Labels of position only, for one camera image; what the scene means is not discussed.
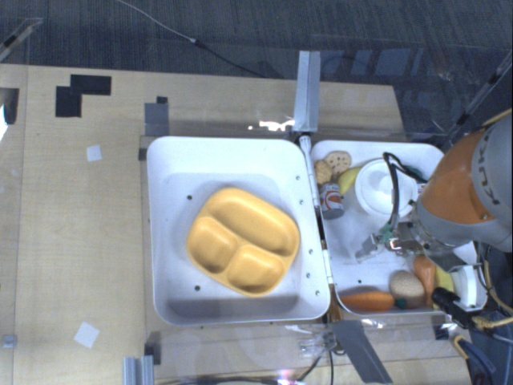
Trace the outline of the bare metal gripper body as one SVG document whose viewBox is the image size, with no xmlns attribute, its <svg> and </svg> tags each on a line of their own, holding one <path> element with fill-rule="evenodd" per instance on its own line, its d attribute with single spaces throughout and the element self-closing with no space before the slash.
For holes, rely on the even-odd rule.
<svg viewBox="0 0 513 385">
<path fill-rule="evenodd" d="M 412 221 L 399 222 L 384 242 L 385 247 L 397 255 L 406 256 L 409 253 L 434 253 L 441 255 L 455 245 L 442 242 L 431 236 L 419 223 Z"/>
</svg>

